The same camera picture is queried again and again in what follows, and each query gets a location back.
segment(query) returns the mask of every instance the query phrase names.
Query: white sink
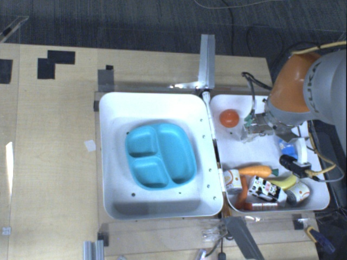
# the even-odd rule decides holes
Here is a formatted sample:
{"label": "white sink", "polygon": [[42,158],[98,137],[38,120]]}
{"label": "white sink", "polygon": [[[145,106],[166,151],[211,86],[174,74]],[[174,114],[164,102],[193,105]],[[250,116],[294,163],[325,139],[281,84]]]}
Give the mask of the white sink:
{"label": "white sink", "polygon": [[[190,94],[108,93],[99,104],[104,207],[114,219],[213,216],[223,197],[204,102]],[[146,190],[132,178],[127,132],[167,122],[187,134],[196,159],[192,181],[167,190]]]}

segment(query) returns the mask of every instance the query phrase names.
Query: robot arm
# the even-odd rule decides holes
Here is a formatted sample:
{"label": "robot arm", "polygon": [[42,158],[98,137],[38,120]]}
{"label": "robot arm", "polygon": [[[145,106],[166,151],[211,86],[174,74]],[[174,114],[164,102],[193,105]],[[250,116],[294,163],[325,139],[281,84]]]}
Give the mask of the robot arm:
{"label": "robot arm", "polygon": [[265,112],[246,127],[247,134],[275,133],[285,141],[306,120],[333,124],[346,154],[346,50],[320,57],[293,55],[283,66],[266,101]]}

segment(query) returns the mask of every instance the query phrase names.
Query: blue divided plate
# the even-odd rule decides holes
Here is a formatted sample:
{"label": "blue divided plate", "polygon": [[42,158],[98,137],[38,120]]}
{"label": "blue divided plate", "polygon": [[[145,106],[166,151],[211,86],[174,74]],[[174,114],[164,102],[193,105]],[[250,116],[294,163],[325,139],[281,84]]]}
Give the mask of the blue divided plate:
{"label": "blue divided plate", "polygon": [[191,181],[196,161],[185,131],[158,123],[138,127],[125,140],[126,156],[135,182],[147,190],[169,189]]}

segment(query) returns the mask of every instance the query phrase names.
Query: white container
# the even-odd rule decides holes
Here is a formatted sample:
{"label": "white container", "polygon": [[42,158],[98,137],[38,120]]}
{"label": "white container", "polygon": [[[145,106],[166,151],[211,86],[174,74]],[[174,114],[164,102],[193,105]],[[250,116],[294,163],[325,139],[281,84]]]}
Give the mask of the white container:
{"label": "white container", "polygon": [[[99,104],[104,207],[115,219],[213,216],[223,196],[202,99],[190,94],[108,93]],[[187,134],[197,173],[189,183],[167,190],[146,190],[131,176],[126,158],[127,132],[168,122]]]}
{"label": "white container", "polygon": [[[264,103],[262,101],[264,98],[266,99],[267,97],[256,96],[257,114],[264,111]],[[287,177],[291,173],[279,164],[281,152],[278,146],[277,136],[258,136],[253,141],[245,144],[240,141],[242,122],[249,114],[251,105],[252,97],[250,95],[217,95],[212,98],[210,107],[216,130],[221,165],[224,170],[252,165],[267,165],[271,168],[278,168],[280,177]],[[219,115],[225,109],[234,109],[239,114],[240,122],[236,127],[225,128],[220,124]],[[306,122],[300,126],[300,131],[303,137],[308,136]],[[308,150],[307,159],[312,164],[314,171],[322,170],[319,159],[314,152]],[[296,207],[292,207],[287,203],[285,207],[279,207],[278,211],[312,211],[322,210],[328,206],[330,196],[326,183],[320,183],[309,178],[301,179],[301,181],[311,190],[310,196]],[[229,195],[228,199],[231,206],[233,206],[236,202],[237,195]]]}

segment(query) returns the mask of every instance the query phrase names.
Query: wooden table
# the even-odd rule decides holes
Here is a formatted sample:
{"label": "wooden table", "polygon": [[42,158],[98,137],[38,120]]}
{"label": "wooden table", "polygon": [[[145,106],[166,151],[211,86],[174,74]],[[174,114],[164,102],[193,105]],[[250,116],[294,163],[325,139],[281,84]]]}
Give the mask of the wooden table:
{"label": "wooden table", "polygon": [[[56,64],[54,80],[38,80],[37,59],[47,58],[48,50],[75,51],[75,64]],[[83,242],[95,241],[99,229],[96,153],[85,146],[85,141],[95,141],[93,102],[98,69],[114,66],[115,82],[122,83],[191,82],[197,79],[199,55],[1,44],[0,59],[5,57],[14,60],[13,72],[17,70],[18,77],[9,85],[0,85],[1,115],[16,117],[15,124],[5,124],[6,130],[15,131],[15,168],[12,232],[9,239],[1,239],[0,256],[6,259],[8,240],[10,260],[82,259]],[[217,86],[247,89],[242,71],[271,84],[265,59],[216,56]],[[128,260],[188,260],[197,254],[189,243],[183,250],[162,251],[158,249],[160,239],[146,238],[141,232],[148,249],[134,249],[137,244],[132,236],[122,232],[123,238],[128,237],[123,249]],[[318,259],[314,243],[302,230],[275,233],[288,234],[292,236],[284,236],[276,244],[260,242],[266,259]],[[256,232],[255,239],[260,238],[266,238],[266,232]],[[228,259],[243,259],[234,242],[225,244],[224,250]]]}

